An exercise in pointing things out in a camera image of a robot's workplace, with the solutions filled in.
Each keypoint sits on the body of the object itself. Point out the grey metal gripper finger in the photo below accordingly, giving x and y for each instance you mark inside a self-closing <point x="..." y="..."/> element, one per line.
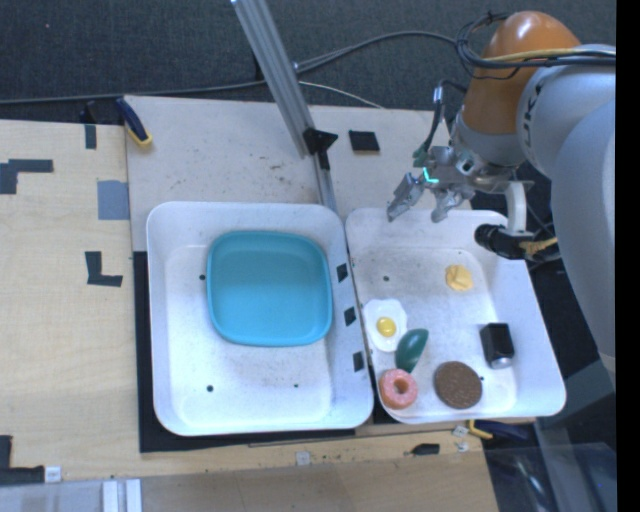
<point x="445" y="205"/>
<point x="405" y="197"/>

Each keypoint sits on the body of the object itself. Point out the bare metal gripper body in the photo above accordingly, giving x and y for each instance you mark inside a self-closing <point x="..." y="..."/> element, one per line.
<point x="462" y="172"/>

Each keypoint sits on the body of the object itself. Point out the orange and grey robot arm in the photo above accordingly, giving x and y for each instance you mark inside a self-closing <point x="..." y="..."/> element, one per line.
<point x="575" y="130"/>

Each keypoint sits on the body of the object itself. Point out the black square block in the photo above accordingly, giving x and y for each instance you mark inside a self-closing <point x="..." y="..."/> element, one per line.
<point x="363" y="141"/>

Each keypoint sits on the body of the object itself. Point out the yellow toy food piece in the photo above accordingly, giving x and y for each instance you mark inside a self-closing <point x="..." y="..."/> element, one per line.
<point x="459" y="279"/>

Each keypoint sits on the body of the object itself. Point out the white plastic tray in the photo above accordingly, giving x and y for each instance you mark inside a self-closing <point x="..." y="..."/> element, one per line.
<point x="250" y="385"/>
<point x="430" y="310"/>

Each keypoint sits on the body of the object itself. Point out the white and yellow fried egg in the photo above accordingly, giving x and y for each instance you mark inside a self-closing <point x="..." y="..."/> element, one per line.
<point x="382" y="310"/>

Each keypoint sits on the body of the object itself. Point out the black can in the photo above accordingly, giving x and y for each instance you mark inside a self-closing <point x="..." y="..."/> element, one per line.
<point x="496" y="341"/>

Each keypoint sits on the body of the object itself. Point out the green leaf-shaped toy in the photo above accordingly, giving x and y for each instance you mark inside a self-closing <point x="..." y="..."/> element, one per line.
<point x="411" y="349"/>

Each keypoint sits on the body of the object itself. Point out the blue square plate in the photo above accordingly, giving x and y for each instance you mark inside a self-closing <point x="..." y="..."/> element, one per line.
<point x="270" y="290"/>

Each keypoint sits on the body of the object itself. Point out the brown round biscuit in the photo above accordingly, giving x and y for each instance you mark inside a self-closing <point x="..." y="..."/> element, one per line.
<point x="457" y="385"/>

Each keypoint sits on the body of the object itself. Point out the pink doughnut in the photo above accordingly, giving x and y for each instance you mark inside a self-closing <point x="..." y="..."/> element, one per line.
<point x="387" y="395"/>

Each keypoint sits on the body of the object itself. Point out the black cylinder on white bracket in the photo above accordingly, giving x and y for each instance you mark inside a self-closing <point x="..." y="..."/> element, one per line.
<point x="500" y="241"/>

